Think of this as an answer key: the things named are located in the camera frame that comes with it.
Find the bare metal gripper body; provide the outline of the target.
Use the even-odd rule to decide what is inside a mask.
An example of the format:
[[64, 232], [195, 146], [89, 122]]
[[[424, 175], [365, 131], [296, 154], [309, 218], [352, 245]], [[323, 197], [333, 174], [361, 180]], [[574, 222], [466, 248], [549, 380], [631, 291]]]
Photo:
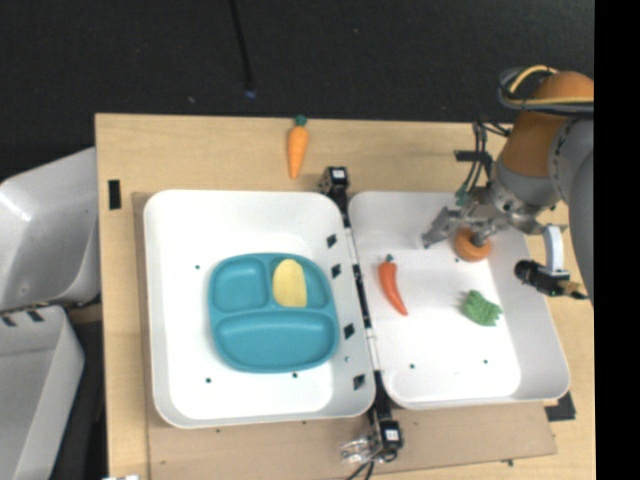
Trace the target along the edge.
[[501, 188], [460, 189], [455, 193], [454, 206], [443, 207], [433, 221], [433, 231], [451, 234], [468, 228], [475, 234], [495, 234], [513, 227], [525, 234], [539, 234], [544, 227], [537, 221], [541, 212], [513, 193]]

